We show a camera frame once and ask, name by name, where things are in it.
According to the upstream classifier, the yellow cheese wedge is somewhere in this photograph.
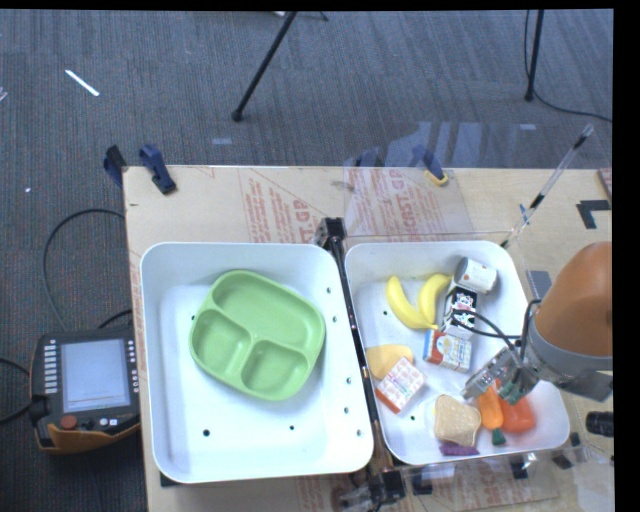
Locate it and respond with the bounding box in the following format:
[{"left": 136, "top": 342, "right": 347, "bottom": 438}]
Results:
[{"left": 365, "top": 344, "right": 415, "bottom": 381}]

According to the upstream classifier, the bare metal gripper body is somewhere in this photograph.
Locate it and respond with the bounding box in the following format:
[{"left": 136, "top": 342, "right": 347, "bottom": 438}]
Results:
[{"left": 477, "top": 345, "right": 544, "bottom": 397}]

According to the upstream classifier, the tan bread slice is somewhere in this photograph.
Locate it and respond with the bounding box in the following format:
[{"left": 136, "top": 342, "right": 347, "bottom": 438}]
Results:
[{"left": 432, "top": 393, "right": 483, "bottom": 448}]

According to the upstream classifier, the orange carrot green top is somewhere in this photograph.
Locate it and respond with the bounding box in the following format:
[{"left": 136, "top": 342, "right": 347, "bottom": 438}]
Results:
[{"left": 476, "top": 384, "right": 508, "bottom": 447}]

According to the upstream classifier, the black and white carton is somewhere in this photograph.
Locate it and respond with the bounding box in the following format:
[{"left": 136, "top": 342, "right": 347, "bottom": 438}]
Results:
[{"left": 442, "top": 288, "right": 479, "bottom": 340}]

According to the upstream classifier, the white and orange carton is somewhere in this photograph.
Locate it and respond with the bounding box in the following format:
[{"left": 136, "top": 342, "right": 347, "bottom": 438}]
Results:
[{"left": 422, "top": 328, "right": 474, "bottom": 374}]

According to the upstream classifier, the black block with thin wires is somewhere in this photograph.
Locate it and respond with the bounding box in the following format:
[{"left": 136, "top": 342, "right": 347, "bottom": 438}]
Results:
[
  {"left": 366, "top": 469, "right": 407, "bottom": 504},
  {"left": 313, "top": 217, "right": 348, "bottom": 246}
]

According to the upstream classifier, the yellow banana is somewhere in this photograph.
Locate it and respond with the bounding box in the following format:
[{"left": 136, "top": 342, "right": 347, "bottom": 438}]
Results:
[
  {"left": 385, "top": 275, "right": 439, "bottom": 331},
  {"left": 417, "top": 272, "right": 454, "bottom": 326}
]

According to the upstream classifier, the black cylinder on white bracket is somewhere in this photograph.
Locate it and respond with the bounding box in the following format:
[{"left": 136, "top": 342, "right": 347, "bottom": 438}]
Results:
[{"left": 559, "top": 372, "right": 614, "bottom": 439}]

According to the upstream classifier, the orange and white packet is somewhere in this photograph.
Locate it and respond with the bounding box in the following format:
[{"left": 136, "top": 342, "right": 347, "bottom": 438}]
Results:
[{"left": 374, "top": 356, "right": 428, "bottom": 415}]

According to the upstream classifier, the white plastic tray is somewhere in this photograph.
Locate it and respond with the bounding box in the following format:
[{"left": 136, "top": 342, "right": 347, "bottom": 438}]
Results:
[
  {"left": 343, "top": 240, "right": 571, "bottom": 466},
  {"left": 139, "top": 242, "right": 375, "bottom": 485}
]

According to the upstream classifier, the purple flat piece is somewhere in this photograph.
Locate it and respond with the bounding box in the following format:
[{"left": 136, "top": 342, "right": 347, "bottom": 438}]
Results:
[{"left": 438, "top": 441, "right": 481, "bottom": 457}]

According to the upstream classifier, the white can orange print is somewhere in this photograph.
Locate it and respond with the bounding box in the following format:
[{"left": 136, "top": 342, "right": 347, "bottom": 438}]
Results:
[{"left": 453, "top": 256, "right": 499, "bottom": 295}]

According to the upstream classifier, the green divided plate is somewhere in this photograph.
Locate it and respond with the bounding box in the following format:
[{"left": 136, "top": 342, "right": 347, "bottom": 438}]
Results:
[{"left": 188, "top": 269, "right": 327, "bottom": 402}]

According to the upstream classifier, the brown cardboard board red print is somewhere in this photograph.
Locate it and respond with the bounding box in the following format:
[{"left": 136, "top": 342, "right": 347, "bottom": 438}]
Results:
[{"left": 122, "top": 165, "right": 614, "bottom": 512}]

